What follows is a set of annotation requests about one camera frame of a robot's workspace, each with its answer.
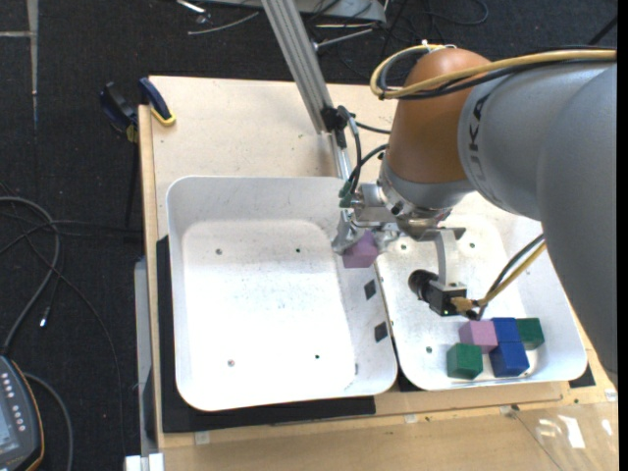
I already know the black cylinder on white bracket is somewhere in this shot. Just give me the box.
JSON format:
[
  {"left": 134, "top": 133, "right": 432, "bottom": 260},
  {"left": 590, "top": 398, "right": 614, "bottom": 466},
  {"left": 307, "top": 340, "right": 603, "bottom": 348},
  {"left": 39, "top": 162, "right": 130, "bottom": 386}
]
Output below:
[{"left": 406, "top": 226, "right": 469, "bottom": 319}]

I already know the purple cube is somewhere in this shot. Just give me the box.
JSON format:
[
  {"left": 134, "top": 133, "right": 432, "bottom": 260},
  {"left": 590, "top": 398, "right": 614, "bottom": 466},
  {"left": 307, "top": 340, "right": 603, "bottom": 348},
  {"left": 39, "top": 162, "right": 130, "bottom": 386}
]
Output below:
[
  {"left": 457, "top": 319, "right": 499, "bottom": 354},
  {"left": 340, "top": 230, "right": 380, "bottom": 270}
]

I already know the thin black and white rod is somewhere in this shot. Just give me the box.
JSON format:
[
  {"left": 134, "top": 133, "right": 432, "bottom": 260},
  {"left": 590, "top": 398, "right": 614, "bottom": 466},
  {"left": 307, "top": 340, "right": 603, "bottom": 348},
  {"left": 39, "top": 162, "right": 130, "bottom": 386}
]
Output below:
[{"left": 329, "top": 130, "right": 396, "bottom": 343}]

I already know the white plastic tray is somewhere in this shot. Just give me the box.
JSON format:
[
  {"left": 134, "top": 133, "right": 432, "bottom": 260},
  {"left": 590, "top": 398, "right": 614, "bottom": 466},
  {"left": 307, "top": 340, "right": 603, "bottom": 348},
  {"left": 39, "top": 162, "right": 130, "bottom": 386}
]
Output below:
[
  {"left": 165, "top": 175, "right": 399, "bottom": 413},
  {"left": 374, "top": 188, "right": 590, "bottom": 393}
]

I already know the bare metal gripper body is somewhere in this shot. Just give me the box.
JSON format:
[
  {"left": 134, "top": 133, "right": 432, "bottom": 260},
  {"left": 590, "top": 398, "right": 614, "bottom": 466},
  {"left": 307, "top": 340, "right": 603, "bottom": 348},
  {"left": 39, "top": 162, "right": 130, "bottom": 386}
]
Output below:
[{"left": 348, "top": 182, "right": 453, "bottom": 242}]

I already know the green cube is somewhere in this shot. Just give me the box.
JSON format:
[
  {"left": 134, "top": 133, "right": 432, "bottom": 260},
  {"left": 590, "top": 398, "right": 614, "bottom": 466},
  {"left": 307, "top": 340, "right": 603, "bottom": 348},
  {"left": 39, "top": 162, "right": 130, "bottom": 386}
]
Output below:
[
  {"left": 515, "top": 317, "right": 547, "bottom": 351},
  {"left": 445, "top": 341, "right": 485, "bottom": 381}
]

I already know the blue cube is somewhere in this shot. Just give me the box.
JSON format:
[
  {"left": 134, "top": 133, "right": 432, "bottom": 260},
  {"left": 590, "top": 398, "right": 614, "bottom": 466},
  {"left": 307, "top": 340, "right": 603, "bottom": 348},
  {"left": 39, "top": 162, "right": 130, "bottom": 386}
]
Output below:
[
  {"left": 491, "top": 316, "right": 522, "bottom": 345},
  {"left": 488, "top": 340, "right": 532, "bottom": 379}
]

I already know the pale wood board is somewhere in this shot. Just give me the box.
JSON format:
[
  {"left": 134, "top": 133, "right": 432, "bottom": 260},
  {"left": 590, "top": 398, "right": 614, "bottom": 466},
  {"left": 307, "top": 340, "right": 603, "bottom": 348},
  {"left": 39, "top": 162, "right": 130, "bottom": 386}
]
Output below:
[{"left": 138, "top": 75, "right": 618, "bottom": 451}]

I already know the black block with thin wires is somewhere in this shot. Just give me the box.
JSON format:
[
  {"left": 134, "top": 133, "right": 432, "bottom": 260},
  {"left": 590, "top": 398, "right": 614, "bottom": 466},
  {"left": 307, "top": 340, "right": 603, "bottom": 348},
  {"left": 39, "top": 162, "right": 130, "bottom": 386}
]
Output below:
[{"left": 320, "top": 105, "right": 350, "bottom": 134}]

